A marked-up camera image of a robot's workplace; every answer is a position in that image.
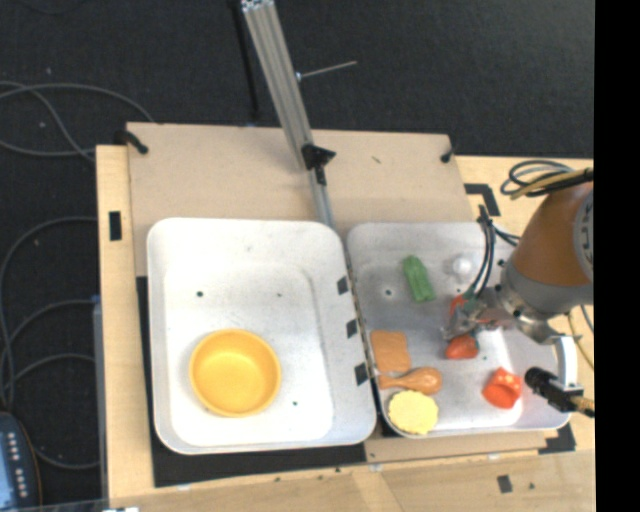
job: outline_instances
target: orange bowl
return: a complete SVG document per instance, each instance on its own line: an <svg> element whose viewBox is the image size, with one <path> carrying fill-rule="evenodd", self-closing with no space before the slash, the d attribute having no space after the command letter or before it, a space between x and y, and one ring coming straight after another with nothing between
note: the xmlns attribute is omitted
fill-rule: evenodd
<svg viewBox="0 0 640 512"><path fill-rule="evenodd" d="M198 399L212 412L229 417L257 414L280 390L280 362L271 346L242 329L206 336L194 349L189 379Z"/></svg>

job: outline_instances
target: metal pole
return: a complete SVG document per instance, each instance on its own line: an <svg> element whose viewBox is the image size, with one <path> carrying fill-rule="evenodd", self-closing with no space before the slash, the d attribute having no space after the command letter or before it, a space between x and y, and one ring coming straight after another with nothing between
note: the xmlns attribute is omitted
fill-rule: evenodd
<svg viewBox="0 0 640 512"><path fill-rule="evenodd" d="M241 3L278 119L298 167L307 172L302 148L313 145L313 136L274 0L242 0ZM334 228L326 186L318 183L314 172L308 174L318 219Z"/></svg>

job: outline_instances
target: black bracket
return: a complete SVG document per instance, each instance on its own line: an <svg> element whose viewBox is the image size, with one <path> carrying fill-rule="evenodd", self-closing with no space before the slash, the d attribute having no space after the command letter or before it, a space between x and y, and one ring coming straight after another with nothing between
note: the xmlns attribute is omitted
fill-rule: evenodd
<svg viewBox="0 0 640 512"><path fill-rule="evenodd" d="M302 146L302 157L307 166L307 170L315 170L316 181L319 185L327 185L327 177L324 173L324 166L327 165L336 153L328 149L319 148L313 144L305 144Z"/></svg>

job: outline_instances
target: black carpet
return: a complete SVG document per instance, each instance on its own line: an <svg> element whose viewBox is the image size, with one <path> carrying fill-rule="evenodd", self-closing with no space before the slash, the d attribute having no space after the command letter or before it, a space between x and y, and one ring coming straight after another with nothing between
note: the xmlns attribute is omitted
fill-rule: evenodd
<svg viewBox="0 0 640 512"><path fill-rule="evenodd" d="M280 0L278 9L297 70L359 63L303 80L314 128L446 133L460 154L593 158L595 0ZM274 126L253 51L252 59L257 124ZM140 103L156 121L252 120L223 0L0 0L5 81L107 88ZM0 85L0 140L70 149L37 98L2 99L9 90ZM111 143L127 121L144 120L105 95L43 94L82 147ZM90 162L0 148L0 258L39 223L95 213ZM57 225L26 241L1 286L9 329L47 304L99 294L98 265L93 224ZM65 352L92 354L89 306L52 311L26 328L15 341L16 371ZM17 383L14 412L47 455L91 462L98 457L95 393L90 364L52 363ZM46 503L100 495L96 469L40 467Z"/></svg>

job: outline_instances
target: yellow cable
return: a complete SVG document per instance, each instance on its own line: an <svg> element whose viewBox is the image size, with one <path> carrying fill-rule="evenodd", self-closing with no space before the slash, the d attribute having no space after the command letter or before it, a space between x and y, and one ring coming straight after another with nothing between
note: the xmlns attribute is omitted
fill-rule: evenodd
<svg viewBox="0 0 640 512"><path fill-rule="evenodd" d="M547 185L553 185L555 183L560 183L562 181L570 180L573 178L578 178L583 174L584 174L584 169L579 171L571 171L571 172L565 172L562 174L556 174L555 176L551 176L549 178L546 178L540 181L534 181L533 183L529 183L528 185L518 189L516 192L511 194L510 197L512 200L518 199L519 197L522 197L523 195L528 194L529 192L536 190L537 188L546 187Z"/></svg>
<svg viewBox="0 0 640 512"><path fill-rule="evenodd" d="M587 361L587 364L591 367L591 369L595 372L595 366L593 364L593 361L591 360L591 358L587 355L586 351L584 350L584 347L582 346L582 344L580 343L579 339L578 339L578 332L576 330L576 326L573 323L573 315L571 312L567 313L567 320L569 321L569 327L571 328L571 334L573 335L573 340L576 343L576 346L578 347L578 350L580 350L580 352L582 353L582 356L585 358L585 360Z"/></svg>

